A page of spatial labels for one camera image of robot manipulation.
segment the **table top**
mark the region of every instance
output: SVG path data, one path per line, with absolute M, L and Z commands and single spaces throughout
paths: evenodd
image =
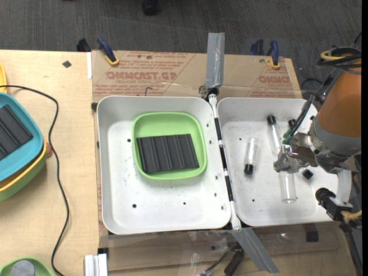
M 55 256 L 55 266 L 64 275 L 83 275 L 85 255 L 97 254 L 100 244 L 97 171 L 95 154 L 95 123 L 93 102 L 93 83 L 87 75 L 87 54 L 83 52 L 47 52 L 0 50 L 0 62 L 4 65 L 7 83 L 40 90 L 57 99 L 59 115 L 53 129 L 51 140 L 60 159 L 60 181 L 70 206 L 70 221 Z M 12 95 L 38 124 L 42 134 L 47 137 L 55 114 L 55 104 L 30 91 L 9 88 Z M 51 266 L 51 254 L 66 219 L 66 207 L 56 176 L 56 159 L 51 156 L 40 173 L 21 191 L 0 202 L 0 265 L 14 258 L 31 255 Z M 262 231 L 261 237 L 270 240 L 267 250 L 283 275 L 322 273 L 323 275 L 355 275 L 354 265 L 343 233 L 336 224 L 322 225 L 319 245 L 316 249 L 294 242 L 293 251 L 272 250 L 270 234 L 281 230 Z M 109 255 L 109 267 L 116 270 L 114 275 L 189 275 L 194 273 L 193 263 L 185 267 L 173 266 L 147 270 L 147 265 L 139 265 L 137 258 L 142 247 L 136 246 L 121 253 Z M 157 249 L 165 259 L 176 258 L 180 263 L 182 251 L 168 253 L 163 246 Z M 119 259 L 131 262 L 125 271 L 117 272 Z M 212 263 L 198 262 L 198 269 Z M 268 275 L 258 271 L 248 259 L 240 266 L 240 271 L 254 276 Z

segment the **green plastic container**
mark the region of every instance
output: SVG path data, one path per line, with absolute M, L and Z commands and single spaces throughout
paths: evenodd
M 181 112 L 155 112 L 145 113 L 135 119 L 133 123 L 133 155 L 135 163 L 141 175 L 149 179 L 177 180 L 188 179 L 199 176 L 207 165 L 206 147 L 201 126 L 196 118 Z M 197 156 L 198 168 L 184 170 L 155 172 L 147 174 L 142 170 L 139 158 L 137 138 L 154 137 L 164 135 L 190 134 L 195 154 Z
M 55 276 L 53 271 L 46 266 L 42 260 L 35 258 L 34 256 L 22 256 L 20 258 L 11 260 L 3 266 L 0 266 L 0 276 L 12 276 L 12 268 L 20 260 L 28 260 L 34 265 L 35 276 Z

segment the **chair wheel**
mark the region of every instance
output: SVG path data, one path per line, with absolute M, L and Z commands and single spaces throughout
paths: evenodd
M 155 3 L 155 1 L 153 0 L 144 0 L 142 2 L 142 7 L 143 7 L 143 11 L 144 14 L 150 16 L 152 14 L 155 14 L 157 11 L 157 3 Z

